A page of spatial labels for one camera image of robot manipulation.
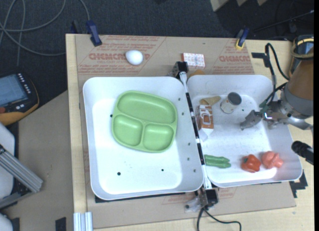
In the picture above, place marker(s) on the brown cardboard board red print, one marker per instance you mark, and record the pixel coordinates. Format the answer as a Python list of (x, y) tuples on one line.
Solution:
[(149, 212)]

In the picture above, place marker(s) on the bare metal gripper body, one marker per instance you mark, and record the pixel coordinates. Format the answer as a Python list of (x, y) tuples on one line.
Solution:
[(276, 113)]

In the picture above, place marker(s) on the green divided plate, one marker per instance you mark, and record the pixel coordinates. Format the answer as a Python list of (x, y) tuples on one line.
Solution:
[(144, 120)]

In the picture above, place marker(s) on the orange bell pepper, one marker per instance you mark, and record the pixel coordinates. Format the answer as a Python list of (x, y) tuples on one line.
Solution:
[(251, 164)]

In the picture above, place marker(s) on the thin black and white rod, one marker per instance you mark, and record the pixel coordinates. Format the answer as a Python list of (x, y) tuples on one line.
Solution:
[(193, 120)]

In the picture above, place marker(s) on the tan cone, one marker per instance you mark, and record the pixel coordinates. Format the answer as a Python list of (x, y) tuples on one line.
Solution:
[(210, 100)]

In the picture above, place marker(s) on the white egg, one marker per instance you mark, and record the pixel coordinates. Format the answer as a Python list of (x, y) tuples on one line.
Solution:
[(134, 57)]

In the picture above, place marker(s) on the orange and white patterned box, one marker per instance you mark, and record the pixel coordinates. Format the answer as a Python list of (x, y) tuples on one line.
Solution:
[(194, 60)]

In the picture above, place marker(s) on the small silver can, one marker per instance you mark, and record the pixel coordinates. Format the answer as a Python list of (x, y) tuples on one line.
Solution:
[(230, 103)]

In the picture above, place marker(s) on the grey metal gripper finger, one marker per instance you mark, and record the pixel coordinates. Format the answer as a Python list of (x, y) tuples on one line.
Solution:
[(273, 124), (251, 120)]

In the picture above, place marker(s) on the white plastic tray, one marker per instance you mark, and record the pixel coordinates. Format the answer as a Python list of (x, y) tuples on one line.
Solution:
[(236, 140), (139, 172)]

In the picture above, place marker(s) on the orange and white carton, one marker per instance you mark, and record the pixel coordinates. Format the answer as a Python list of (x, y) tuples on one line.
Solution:
[(205, 120)]

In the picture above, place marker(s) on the black cylinder on white bracket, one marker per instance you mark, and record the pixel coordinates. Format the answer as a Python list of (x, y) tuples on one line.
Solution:
[(302, 148)]

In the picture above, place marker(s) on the green pea pod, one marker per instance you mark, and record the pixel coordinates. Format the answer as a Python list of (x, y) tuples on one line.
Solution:
[(216, 161)]

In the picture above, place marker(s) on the pink toy meat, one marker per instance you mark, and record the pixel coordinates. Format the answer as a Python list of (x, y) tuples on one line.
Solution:
[(271, 159)]

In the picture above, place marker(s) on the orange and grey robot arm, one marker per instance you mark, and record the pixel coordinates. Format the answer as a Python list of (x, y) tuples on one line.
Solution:
[(301, 83)]

